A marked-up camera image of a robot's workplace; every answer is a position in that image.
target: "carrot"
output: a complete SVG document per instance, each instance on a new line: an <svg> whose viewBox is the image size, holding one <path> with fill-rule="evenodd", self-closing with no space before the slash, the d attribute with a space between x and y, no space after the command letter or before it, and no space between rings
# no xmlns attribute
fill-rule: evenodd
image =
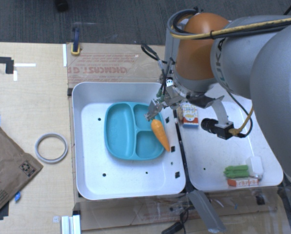
<svg viewBox="0 0 291 234"><path fill-rule="evenodd" d="M165 133L163 123L161 123L161 121L158 119L152 119L151 128L152 128L152 131L154 132L156 138L163 145L163 147L169 152L170 146L169 146L169 142L167 139L167 135Z"/></svg>

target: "blue plate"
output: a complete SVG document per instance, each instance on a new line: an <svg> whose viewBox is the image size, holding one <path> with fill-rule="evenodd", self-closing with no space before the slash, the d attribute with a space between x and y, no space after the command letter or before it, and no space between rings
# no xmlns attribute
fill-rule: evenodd
<svg viewBox="0 0 291 234"><path fill-rule="evenodd" d="M104 136L108 151L117 158L149 160L160 156L164 147L151 129L144 114L148 104L118 102L106 111ZM161 114L155 119L162 121Z"/></svg>

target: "gray floor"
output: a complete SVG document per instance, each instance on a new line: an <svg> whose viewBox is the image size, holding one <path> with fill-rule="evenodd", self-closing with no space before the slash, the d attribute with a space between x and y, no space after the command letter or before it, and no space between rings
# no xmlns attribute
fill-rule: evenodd
<svg viewBox="0 0 291 234"><path fill-rule="evenodd" d="M168 18L198 6L226 19L282 15L291 0L67 0L58 12L54 0L0 0L0 41L65 43L73 23L83 24L82 42L164 45Z"/></svg>

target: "table surface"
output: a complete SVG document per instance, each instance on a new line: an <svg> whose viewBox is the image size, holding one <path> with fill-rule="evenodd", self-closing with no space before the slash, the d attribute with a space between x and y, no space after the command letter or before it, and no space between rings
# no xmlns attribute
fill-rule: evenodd
<svg viewBox="0 0 291 234"><path fill-rule="evenodd" d="M55 221L56 216L71 216L75 204L68 77L67 68L63 65L63 45L0 42L0 57L11 57L14 63L36 64L35 67L18 67L17 81L13 80L13 75L5 73L5 64L0 64L2 129L34 157L34 145L45 133L59 133L69 143L69 152L61 162L43 163L41 172L21 190L20 200L10 201L9 216L0 220L0 233L59 234L60 224ZM63 144L49 138L41 143L39 151L46 158L55 158L62 154ZM227 233L291 233L280 198L275 212L222 216L221 220L228 229ZM83 233L161 233L172 224L157 223ZM186 230L209 233L201 219L189 220Z"/></svg>

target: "white ring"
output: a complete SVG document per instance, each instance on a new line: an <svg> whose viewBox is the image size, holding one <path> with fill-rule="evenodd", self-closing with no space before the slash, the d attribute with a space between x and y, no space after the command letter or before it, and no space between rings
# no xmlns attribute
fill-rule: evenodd
<svg viewBox="0 0 291 234"><path fill-rule="evenodd" d="M40 144L40 143L41 143L45 138L48 138L48 137L56 137L56 138L62 140L62 142L64 143L64 145L65 145L65 150L64 150L64 153L63 153L60 157L55 158L55 159L47 159L47 158L44 158L44 157L42 157L42 156L40 155L40 153L39 153L39 151L38 151L39 144ZM45 162L45 163L48 163L48 164L55 164L55 163L58 163L59 161L61 161L61 160L66 156L67 151L68 151L68 144L67 144L66 139L65 139L62 135L57 134L57 133L47 133L47 134L44 134L44 135L42 135L42 136L37 140L37 142L36 142L36 144L35 144L35 152L36 152L37 157L38 157L41 161L43 161L43 162Z"/></svg>

